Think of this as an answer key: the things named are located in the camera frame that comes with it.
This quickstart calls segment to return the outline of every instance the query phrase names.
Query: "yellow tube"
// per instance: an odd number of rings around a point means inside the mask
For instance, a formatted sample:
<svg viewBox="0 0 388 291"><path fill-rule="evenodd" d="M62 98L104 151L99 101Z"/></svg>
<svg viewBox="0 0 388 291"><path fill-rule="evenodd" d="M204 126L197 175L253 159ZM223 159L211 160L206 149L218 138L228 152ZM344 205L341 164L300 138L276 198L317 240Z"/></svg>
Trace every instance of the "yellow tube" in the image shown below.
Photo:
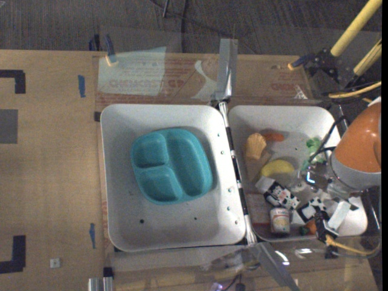
<svg viewBox="0 0 388 291"><path fill-rule="evenodd" d="M365 57L354 67L353 72L357 76L361 76L381 57L383 45L381 40L369 51Z"/></svg>
<svg viewBox="0 0 388 291"><path fill-rule="evenodd" d="M383 4L383 0L369 0L364 8L358 13L353 22L345 30L336 44L331 49L331 54L334 57L339 57L347 46L353 41L357 33L365 26L368 20Z"/></svg>

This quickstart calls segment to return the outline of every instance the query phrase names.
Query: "wooden surface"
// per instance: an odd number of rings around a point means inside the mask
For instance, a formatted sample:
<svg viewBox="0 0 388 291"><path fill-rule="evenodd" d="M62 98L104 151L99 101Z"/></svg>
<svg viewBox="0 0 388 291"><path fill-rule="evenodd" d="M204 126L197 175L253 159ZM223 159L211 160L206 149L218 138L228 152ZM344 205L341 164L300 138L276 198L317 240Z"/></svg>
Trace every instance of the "wooden surface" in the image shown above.
<svg viewBox="0 0 388 291"><path fill-rule="evenodd" d="M0 275L0 290L87 290L102 277L105 262L98 155L94 121L96 52L1 50L0 69L26 73L26 94L15 94L13 79L0 78L0 108L18 110L18 143L0 144L0 261L11 259L12 237L25 235L23 272ZM78 88L85 77L85 97ZM95 224L96 248L89 234ZM377 290L366 260L299 259L305 243L277 244L286 251L289 272L301 290ZM62 266L50 268L50 259ZM115 272L117 290L208 291L230 282L231 271L199 267ZM287 290L261 267L244 274L247 291Z"/></svg>

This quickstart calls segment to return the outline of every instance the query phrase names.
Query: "soda can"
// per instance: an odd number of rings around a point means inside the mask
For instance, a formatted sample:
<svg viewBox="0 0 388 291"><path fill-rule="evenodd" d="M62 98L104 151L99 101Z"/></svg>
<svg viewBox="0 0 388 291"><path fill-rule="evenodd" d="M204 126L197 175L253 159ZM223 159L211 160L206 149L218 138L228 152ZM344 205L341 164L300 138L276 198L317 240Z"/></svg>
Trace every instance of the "soda can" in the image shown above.
<svg viewBox="0 0 388 291"><path fill-rule="evenodd" d="M290 213L286 208L273 208L269 212L271 233L287 235L290 233Z"/></svg>

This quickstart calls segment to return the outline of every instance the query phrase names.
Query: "yellow cable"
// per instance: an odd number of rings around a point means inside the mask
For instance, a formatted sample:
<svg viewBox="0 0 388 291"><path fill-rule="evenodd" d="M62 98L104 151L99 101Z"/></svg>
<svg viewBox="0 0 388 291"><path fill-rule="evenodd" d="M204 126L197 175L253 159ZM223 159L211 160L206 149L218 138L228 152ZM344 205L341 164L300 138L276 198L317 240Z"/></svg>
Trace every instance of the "yellow cable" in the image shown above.
<svg viewBox="0 0 388 291"><path fill-rule="evenodd" d="M347 97L353 97L357 96L362 93L369 92L370 90L373 90L377 87L381 86L381 81L377 82L375 84L372 84L370 86L367 86L361 90L355 90L354 92L339 92L339 93L330 93L329 98L347 98Z"/></svg>
<svg viewBox="0 0 388 291"><path fill-rule="evenodd" d="M351 252L354 252L354 253L358 253L360 255L373 255L377 251L377 249L379 249L379 247L376 247L376 248L374 248L373 250L370 250L370 251L362 251L362 250L354 249L354 248L351 248L351 247L348 247L348 246L345 246L345 245L342 245L342 244L336 242L328 234L326 234L326 244L328 244L330 246L333 246L333 247L342 248L342 249L345 249L345 250L348 250L348 251L351 251Z"/></svg>

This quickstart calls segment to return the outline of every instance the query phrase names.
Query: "teal plate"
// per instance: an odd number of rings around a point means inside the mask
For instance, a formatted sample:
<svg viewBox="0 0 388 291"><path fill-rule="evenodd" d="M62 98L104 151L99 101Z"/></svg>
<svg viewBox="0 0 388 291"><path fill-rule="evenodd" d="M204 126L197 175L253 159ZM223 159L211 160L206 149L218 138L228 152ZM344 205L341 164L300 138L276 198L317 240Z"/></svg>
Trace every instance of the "teal plate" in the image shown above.
<svg viewBox="0 0 388 291"><path fill-rule="evenodd" d="M213 184L212 171L198 138L186 129L163 129L140 136L131 148L140 191L159 205L192 201Z"/></svg>

